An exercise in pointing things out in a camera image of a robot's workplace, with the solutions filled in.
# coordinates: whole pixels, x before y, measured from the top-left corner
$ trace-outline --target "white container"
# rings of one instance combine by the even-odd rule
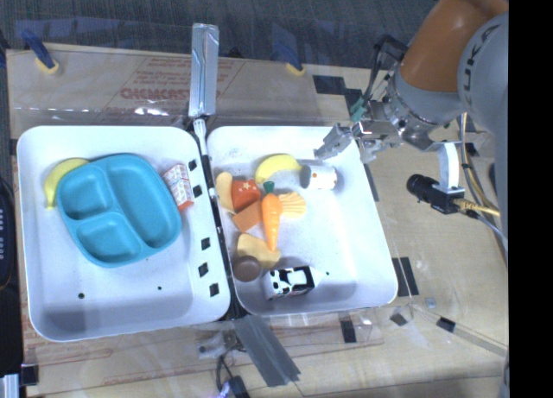
[[[291,154],[313,162],[328,127],[226,126],[207,138],[213,177],[227,171],[250,179],[268,155]],[[238,300],[251,314],[328,313],[382,306],[397,294],[397,277],[359,149],[352,142],[327,164],[338,173],[333,190],[304,189],[299,171],[274,174],[275,193],[298,192],[307,203],[301,218],[281,218],[276,268],[310,266],[327,276],[312,291],[294,298],[267,301],[263,277],[236,281]],[[226,247],[235,257],[238,228],[229,211],[220,209]],[[258,224],[249,233],[264,238]]]
[[[159,174],[195,161],[189,179],[202,195],[181,213],[181,234],[168,248],[127,266],[102,268],[82,255],[59,211],[46,209],[42,184],[59,161],[119,153],[142,156]],[[186,131],[41,126],[22,134],[17,162],[29,316],[44,338],[72,341],[154,331],[212,322],[226,313],[226,269],[200,153]]]

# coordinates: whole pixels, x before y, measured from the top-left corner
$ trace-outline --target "brown round object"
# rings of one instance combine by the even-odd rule
[[[255,256],[241,256],[232,265],[234,278],[240,281],[253,281],[261,274],[261,264]]]

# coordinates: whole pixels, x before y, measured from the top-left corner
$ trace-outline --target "yellow banana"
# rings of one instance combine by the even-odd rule
[[[50,171],[50,174],[48,174],[48,177],[44,180],[43,186],[48,209],[52,209],[55,205],[55,194],[63,176],[69,171],[73,171],[75,168],[86,165],[87,163],[88,160],[86,159],[67,159],[58,163],[54,169]]]
[[[276,154],[267,157],[256,169],[255,181],[262,184],[277,171],[295,170],[299,171],[302,166],[290,154]]]

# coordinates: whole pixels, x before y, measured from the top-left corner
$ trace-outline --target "orange carrot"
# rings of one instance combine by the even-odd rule
[[[272,192],[274,185],[272,181],[266,181],[264,183],[264,188],[267,193],[261,200],[261,212],[265,236],[267,236],[267,246],[272,251],[277,250],[280,216],[283,213],[283,203],[278,196]]]

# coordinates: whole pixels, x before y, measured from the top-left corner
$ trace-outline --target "blue plate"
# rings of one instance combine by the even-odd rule
[[[181,233],[175,200],[142,157],[110,155],[67,173],[56,201],[91,262],[115,268],[167,248]]]

